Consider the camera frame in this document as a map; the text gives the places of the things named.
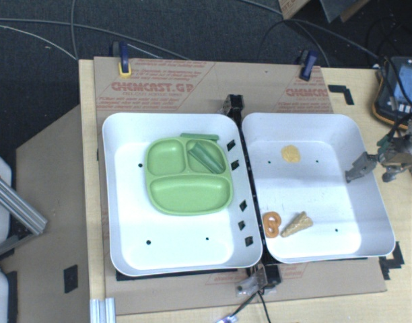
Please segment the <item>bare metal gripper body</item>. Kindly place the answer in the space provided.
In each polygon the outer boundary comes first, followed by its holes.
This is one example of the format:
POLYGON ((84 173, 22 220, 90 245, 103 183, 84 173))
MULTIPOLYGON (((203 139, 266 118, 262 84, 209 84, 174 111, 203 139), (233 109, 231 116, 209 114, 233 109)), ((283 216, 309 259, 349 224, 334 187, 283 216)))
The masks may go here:
POLYGON ((378 160, 385 168, 383 182, 391 182, 398 174, 412 174, 412 145, 404 142, 389 143, 378 150, 378 160))

